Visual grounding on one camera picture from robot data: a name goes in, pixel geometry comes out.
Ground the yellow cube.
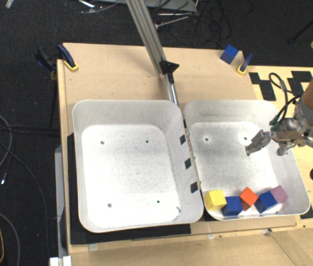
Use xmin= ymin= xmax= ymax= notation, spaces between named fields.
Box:
xmin=203 ymin=190 xmax=227 ymax=212

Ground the pale wood board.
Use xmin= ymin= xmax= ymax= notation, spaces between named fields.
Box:
xmin=61 ymin=42 xmax=297 ymax=253

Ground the white plastic tray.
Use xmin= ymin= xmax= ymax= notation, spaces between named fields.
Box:
xmin=71 ymin=99 xmax=204 ymax=233
xmin=183 ymin=99 xmax=311 ymax=222

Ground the blue cube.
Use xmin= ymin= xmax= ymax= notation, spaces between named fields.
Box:
xmin=219 ymin=44 xmax=240 ymax=65
xmin=222 ymin=196 xmax=243 ymax=217
xmin=254 ymin=190 xmax=278 ymax=214

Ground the orange cube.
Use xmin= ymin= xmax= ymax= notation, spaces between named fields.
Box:
xmin=239 ymin=186 xmax=260 ymax=212

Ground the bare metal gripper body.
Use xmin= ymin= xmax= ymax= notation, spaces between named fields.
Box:
xmin=270 ymin=117 xmax=313 ymax=153

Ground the purple cube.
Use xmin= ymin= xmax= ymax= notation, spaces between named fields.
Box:
xmin=270 ymin=185 xmax=289 ymax=204

